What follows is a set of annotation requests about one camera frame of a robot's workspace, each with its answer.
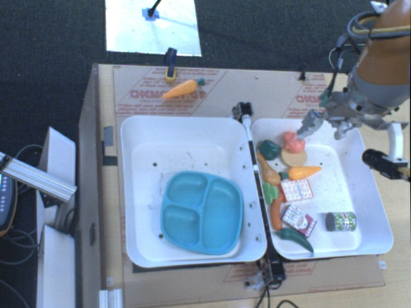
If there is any small can green label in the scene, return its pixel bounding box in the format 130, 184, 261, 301
324, 211, 358, 233

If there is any white plastic tray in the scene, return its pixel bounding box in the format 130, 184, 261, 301
250, 117, 395, 261
120, 114, 269, 268

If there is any black cylinder on white bracket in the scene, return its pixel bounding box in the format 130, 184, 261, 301
362, 122, 410, 182

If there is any orange sausage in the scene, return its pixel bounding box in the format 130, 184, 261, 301
270, 192, 286, 232

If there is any white and maroon carton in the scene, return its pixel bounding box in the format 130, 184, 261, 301
281, 203, 318, 239

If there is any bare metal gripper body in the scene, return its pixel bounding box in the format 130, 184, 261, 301
324, 90, 399, 130

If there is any brown chicken drumstick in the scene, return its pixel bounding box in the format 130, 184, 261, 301
256, 152, 282, 187

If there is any red and white carton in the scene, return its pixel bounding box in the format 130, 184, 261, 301
279, 178, 314, 203

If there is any tan round biscuit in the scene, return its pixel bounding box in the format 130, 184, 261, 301
280, 148, 308, 168

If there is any brown cardboard board red print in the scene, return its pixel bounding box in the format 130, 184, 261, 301
112, 65, 386, 298

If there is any green chili pepper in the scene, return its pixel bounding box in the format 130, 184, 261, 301
275, 227, 315, 254

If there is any pink toy doughnut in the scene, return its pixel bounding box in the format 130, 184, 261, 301
282, 131, 306, 154

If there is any blue divided plate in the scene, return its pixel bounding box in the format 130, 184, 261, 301
160, 170, 244, 256

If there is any orange carrot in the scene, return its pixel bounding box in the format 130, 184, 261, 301
278, 165, 323, 182
161, 78, 206, 100

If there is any black block with thin wires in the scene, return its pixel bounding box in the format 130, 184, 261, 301
232, 101, 255, 120
261, 257, 287, 284

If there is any green broccoli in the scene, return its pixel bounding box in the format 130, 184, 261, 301
261, 182, 279, 204

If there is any green bell pepper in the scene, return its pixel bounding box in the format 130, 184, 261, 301
258, 139, 283, 161

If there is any thin black and white rod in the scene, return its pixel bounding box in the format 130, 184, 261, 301
242, 114, 281, 269

